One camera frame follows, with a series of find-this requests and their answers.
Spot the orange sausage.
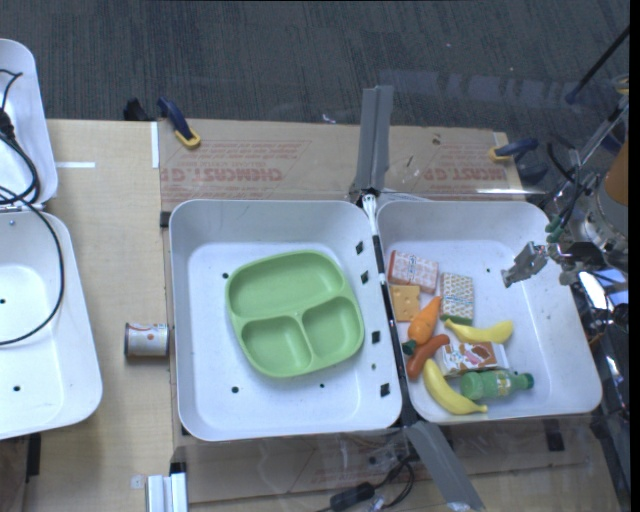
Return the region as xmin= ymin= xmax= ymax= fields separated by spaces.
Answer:
xmin=405 ymin=333 xmax=452 ymax=382

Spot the yellow cheese slice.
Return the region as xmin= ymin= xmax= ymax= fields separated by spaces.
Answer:
xmin=388 ymin=283 xmax=422 ymax=323

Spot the brown cardboard board red print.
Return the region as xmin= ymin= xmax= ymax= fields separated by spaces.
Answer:
xmin=157 ymin=117 xmax=597 ymax=504

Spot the orange and green patterned carton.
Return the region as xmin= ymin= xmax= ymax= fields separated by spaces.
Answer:
xmin=439 ymin=272 xmax=476 ymax=326

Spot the white and orange can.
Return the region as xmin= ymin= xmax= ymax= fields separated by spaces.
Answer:
xmin=123 ymin=322 xmax=171 ymax=358

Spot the white and pink carton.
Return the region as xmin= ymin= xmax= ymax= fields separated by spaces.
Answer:
xmin=439 ymin=341 xmax=511 ymax=378

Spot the orange carrot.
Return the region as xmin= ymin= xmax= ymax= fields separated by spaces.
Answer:
xmin=401 ymin=295 xmax=444 ymax=357

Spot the green divided plate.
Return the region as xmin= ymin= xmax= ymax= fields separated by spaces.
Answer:
xmin=224 ymin=249 xmax=366 ymax=379

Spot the yellow banana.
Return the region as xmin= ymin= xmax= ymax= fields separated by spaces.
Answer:
xmin=422 ymin=358 xmax=489 ymax=416
xmin=443 ymin=318 xmax=515 ymax=346

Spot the green bottle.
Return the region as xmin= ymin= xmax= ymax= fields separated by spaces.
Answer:
xmin=459 ymin=368 xmax=536 ymax=402

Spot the white plastic tray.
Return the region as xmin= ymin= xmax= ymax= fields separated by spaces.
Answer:
xmin=0 ymin=209 xmax=104 ymax=442
xmin=168 ymin=199 xmax=404 ymax=443
xmin=0 ymin=38 xmax=60 ymax=210
xmin=375 ymin=199 xmax=604 ymax=427

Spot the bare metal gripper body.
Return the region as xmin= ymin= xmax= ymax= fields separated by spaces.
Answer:
xmin=547 ymin=209 xmax=629 ymax=287

